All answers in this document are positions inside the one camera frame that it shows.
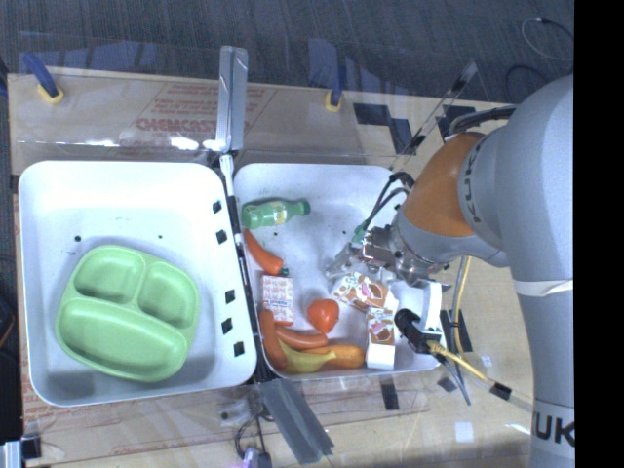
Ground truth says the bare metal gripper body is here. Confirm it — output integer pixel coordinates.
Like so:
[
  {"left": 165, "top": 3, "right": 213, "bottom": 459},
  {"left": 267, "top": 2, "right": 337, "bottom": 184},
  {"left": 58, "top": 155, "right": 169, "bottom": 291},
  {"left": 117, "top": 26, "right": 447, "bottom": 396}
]
[{"left": 361, "top": 223, "right": 449, "bottom": 289}]

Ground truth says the white and brown carton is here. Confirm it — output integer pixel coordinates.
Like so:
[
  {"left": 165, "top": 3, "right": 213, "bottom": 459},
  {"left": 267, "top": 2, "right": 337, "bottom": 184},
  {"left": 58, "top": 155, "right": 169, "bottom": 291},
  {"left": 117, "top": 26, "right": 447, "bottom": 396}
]
[
  {"left": 331, "top": 271, "right": 401, "bottom": 315},
  {"left": 365, "top": 306, "right": 398, "bottom": 371}
]

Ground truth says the red tomato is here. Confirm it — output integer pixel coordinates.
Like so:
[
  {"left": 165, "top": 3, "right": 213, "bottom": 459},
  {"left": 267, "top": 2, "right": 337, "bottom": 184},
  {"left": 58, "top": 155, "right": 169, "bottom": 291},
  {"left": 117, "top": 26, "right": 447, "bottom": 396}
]
[{"left": 306, "top": 298, "right": 341, "bottom": 335}]

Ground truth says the white plastic tray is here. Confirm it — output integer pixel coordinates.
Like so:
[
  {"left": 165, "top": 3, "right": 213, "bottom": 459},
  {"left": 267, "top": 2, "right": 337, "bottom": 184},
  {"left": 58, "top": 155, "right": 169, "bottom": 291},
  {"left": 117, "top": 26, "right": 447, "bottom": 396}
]
[
  {"left": 18, "top": 159, "right": 258, "bottom": 408},
  {"left": 232, "top": 162, "right": 446, "bottom": 383}
]

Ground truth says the small white and orange carton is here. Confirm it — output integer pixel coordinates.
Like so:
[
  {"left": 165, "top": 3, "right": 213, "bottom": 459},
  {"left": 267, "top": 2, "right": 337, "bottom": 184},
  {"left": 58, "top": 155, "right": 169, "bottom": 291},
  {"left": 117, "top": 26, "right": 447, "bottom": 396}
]
[{"left": 259, "top": 274, "right": 296, "bottom": 327}]

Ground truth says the short orange sausage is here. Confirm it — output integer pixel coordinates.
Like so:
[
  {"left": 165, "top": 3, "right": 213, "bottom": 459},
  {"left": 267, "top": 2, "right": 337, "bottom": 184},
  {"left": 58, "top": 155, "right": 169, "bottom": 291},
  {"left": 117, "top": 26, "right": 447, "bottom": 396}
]
[{"left": 274, "top": 324, "right": 330, "bottom": 351}]

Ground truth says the orange carrot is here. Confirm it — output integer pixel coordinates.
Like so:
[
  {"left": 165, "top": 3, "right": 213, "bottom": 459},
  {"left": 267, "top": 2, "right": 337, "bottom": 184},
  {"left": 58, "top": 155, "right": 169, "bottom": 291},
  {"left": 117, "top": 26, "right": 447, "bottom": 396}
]
[{"left": 242, "top": 228, "right": 291, "bottom": 278}]

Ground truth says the orange bread roll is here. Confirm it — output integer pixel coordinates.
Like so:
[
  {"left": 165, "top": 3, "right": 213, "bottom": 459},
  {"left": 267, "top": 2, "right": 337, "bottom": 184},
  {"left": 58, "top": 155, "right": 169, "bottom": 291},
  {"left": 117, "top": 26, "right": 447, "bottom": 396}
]
[{"left": 315, "top": 343, "right": 367, "bottom": 371}]

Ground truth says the green plastic bottle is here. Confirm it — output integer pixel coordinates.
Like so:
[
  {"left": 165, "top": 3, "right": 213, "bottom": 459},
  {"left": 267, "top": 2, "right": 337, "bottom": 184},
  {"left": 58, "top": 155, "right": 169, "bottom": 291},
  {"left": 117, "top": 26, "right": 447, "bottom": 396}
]
[{"left": 240, "top": 198, "right": 312, "bottom": 230}]

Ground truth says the yellow banana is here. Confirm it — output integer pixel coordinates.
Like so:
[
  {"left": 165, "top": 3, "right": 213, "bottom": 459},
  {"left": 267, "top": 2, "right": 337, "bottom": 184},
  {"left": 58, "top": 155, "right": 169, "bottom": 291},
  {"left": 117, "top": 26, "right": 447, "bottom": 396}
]
[{"left": 277, "top": 338, "right": 338, "bottom": 374}]

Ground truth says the long orange sausage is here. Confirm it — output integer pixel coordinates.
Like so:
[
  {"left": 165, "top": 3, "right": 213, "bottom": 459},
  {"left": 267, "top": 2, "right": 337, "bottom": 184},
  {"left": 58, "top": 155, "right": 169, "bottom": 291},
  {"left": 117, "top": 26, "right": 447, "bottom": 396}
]
[{"left": 257, "top": 308, "right": 290, "bottom": 372}]

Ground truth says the green divided plate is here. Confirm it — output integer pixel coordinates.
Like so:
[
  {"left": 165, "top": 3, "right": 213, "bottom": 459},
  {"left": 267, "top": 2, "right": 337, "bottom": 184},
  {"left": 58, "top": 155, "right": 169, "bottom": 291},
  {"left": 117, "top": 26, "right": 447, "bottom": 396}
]
[{"left": 54, "top": 244, "right": 202, "bottom": 384}]

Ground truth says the brown cardboard board red print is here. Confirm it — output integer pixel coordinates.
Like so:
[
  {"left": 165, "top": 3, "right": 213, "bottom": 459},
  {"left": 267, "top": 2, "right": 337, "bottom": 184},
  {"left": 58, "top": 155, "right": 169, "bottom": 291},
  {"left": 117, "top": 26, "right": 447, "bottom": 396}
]
[{"left": 7, "top": 68, "right": 530, "bottom": 468}]

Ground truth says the black cylinder on white bracket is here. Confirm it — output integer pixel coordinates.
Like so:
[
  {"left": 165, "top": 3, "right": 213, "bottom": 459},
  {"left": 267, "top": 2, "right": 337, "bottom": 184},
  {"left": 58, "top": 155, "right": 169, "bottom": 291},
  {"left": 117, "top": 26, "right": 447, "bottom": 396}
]
[{"left": 393, "top": 280, "right": 452, "bottom": 356}]

